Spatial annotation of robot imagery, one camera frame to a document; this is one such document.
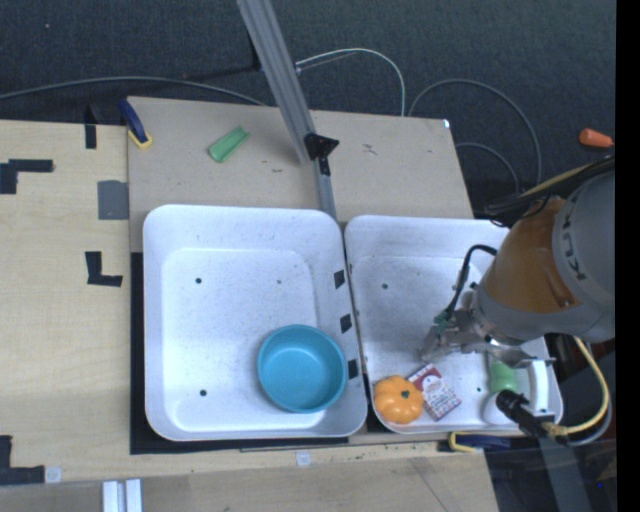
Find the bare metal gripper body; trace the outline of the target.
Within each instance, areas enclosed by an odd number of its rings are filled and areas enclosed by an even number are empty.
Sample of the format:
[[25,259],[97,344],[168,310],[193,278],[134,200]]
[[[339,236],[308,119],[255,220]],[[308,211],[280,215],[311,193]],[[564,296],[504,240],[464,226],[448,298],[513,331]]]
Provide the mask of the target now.
[[523,341],[507,336],[474,309],[443,310],[433,321],[432,353],[482,353],[515,350]]

